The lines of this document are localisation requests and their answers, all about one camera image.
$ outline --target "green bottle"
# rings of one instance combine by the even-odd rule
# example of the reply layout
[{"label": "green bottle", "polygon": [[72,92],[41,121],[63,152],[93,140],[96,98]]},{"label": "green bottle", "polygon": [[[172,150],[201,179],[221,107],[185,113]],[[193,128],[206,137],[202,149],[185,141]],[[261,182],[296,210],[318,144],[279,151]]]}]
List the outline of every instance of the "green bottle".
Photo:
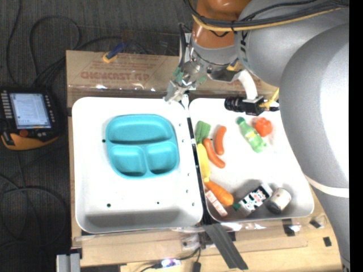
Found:
[{"label": "green bottle", "polygon": [[237,124],[239,125],[243,137],[246,141],[251,145],[252,149],[255,152],[264,151],[267,147],[266,142],[262,139],[260,134],[256,131],[255,128],[246,123],[246,120],[242,117],[237,119]]}]

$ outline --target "blue plate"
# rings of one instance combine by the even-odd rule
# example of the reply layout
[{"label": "blue plate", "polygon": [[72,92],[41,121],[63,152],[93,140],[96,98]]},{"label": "blue plate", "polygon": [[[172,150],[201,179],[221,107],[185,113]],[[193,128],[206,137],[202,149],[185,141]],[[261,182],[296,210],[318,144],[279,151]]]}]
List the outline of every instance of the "blue plate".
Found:
[{"label": "blue plate", "polygon": [[174,129],[156,114],[115,117],[106,127],[106,144],[113,170],[128,179],[167,175],[179,164]]}]

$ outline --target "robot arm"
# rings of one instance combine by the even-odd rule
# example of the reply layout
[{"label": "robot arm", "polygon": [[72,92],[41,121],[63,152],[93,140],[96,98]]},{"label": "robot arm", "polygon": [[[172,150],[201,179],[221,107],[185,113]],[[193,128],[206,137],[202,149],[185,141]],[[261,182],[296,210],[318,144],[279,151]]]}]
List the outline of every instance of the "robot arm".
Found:
[{"label": "robot arm", "polygon": [[279,88],[292,150],[330,219],[350,270],[349,5],[328,0],[198,0],[166,101],[245,70]]}]

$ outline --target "white band on robot arm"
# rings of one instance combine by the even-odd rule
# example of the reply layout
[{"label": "white band on robot arm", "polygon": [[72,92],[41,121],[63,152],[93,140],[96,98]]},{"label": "white band on robot arm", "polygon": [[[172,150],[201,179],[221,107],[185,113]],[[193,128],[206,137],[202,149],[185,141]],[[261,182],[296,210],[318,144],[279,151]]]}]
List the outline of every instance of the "white band on robot arm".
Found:
[{"label": "white band on robot arm", "polygon": [[320,190],[323,193],[330,194],[335,197],[345,197],[349,198],[349,188],[331,188],[329,186],[325,186],[323,184],[318,183],[317,181],[309,178],[309,176],[305,175],[309,184],[311,184],[316,189]]},{"label": "white band on robot arm", "polygon": [[237,73],[237,79],[242,83],[246,91],[247,99],[253,100],[257,98],[258,94],[254,79],[247,70],[243,70]]}]

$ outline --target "dark gray floor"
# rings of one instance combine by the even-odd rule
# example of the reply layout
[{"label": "dark gray floor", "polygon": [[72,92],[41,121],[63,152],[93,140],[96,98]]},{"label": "dark gray floor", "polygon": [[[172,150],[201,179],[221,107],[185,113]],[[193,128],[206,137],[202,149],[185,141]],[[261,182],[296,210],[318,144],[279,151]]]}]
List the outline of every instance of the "dark gray floor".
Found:
[{"label": "dark gray floor", "polygon": [[[66,49],[74,48],[78,29],[83,44],[120,36],[125,29],[148,38],[154,33],[177,35],[179,22],[192,25],[183,0],[0,0],[0,85],[30,86]],[[106,51],[115,44],[117,40],[105,39],[84,49]],[[178,50],[141,51],[172,55]],[[50,88],[65,115],[64,67],[53,80]],[[24,186],[33,188],[28,198],[10,192]],[[55,255],[70,245],[69,195],[66,129],[59,140],[37,150],[15,152],[0,144],[0,272],[55,271]]]}]

